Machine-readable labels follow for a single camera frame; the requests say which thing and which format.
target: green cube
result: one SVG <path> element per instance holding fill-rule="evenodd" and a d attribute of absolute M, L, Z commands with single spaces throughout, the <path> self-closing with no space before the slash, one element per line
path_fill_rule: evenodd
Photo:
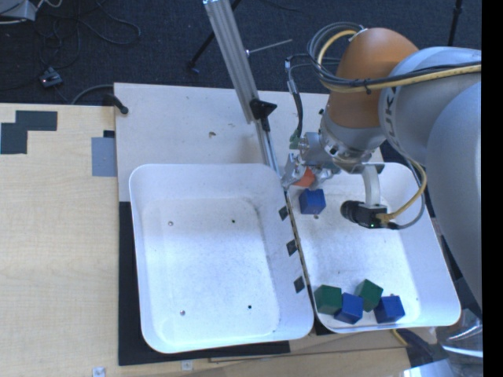
<path fill-rule="evenodd" d="M 343 295 L 340 287 L 321 285 L 314 292 L 314 300 L 319 313 L 333 316 L 343 306 Z"/>
<path fill-rule="evenodd" d="M 354 294 L 363 298 L 363 309 L 368 313 L 379 304 L 383 288 L 370 280 L 363 280 L 354 290 Z"/>

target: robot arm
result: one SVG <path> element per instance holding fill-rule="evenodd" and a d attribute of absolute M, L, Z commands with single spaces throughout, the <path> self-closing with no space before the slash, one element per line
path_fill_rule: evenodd
<path fill-rule="evenodd" d="M 347 36 L 333 74 L 324 66 L 326 52 Z M 313 37 L 308 55 L 330 94 L 319 131 L 291 145 L 298 154 L 288 157 L 284 188 L 307 173 L 314 175 L 310 189 L 340 171 L 361 174 L 367 202 L 344 203 L 342 215 L 365 227 L 389 227 L 392 214 L 376 198 L 377 173 L 368 170 L 373 152 L 389 141 L 423 172 L 422 190 L 428 176 L 439 227 L 482 308 L 481 52 L 418 49 L 392 30 L 336 23 Z"/>

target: black mat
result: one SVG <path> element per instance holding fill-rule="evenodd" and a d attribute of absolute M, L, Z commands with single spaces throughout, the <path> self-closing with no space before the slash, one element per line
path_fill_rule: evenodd
<path fill-rule="evenodd" d="M 131 205 L 119 203 L 119 365 L 182 361 L 209 357 L 242 357 L 289 353 L 288 341 L 227 346 L 184 353 L 159 353 L 143 339 L 134 255 Z"/>

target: aluminum rail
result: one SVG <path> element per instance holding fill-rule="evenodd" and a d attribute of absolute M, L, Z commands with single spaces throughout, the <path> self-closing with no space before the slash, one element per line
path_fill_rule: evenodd
<path fill-rule="evenodd" d="M 254 122 L 257 128 L 264 162 L 280 175 L 269 131 L 263 129 L 260 119 L 255 119 L 252 113 L 250 103 L 254 99 L 259 99 L 259 92 L 229 0 L 203 0 L 203 4 L 243 109 L 244 117 L 248 124 Z"/>

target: white tray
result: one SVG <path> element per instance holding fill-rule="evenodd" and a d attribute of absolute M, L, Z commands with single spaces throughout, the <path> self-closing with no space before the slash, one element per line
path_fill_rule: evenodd
<path fill-rule="evenodd" d="M 161 353 L 299 339 L 314 322 L 285 195 L 262 164 L 130 176 L 141 331 Z"/>
<path fill-rule="evenodd" d="M 388 205 L 388 212 L 399 209 L 417 191 L 413 174 L 399 163 L 386 163 L 379 180 L 381 203 Z M 322 324 L 330 331 L 344 333 L 446 326 L 458 320 L 461 306 L 427 210 L 406 229 L 367 229 L 340 213 L 346 200 L 365 202 L 360 175 L 342 172 L 326 181 L 322 189 L 326 208 L 318 218 L 300 213 L 299 195 L 304 188 L 289 189 L 312 292 L 326 284 L 352 294 L 368 279 L 384 289 L 383 296 L 400 296 L 406 313 L 394 323 L 378 324 L 373 311 L 364 311 L 362 319 L 349 324 L 316 312 Z M 413 220 L 419 210 L 420 199 L 396 218 L 396 223 Z"/>

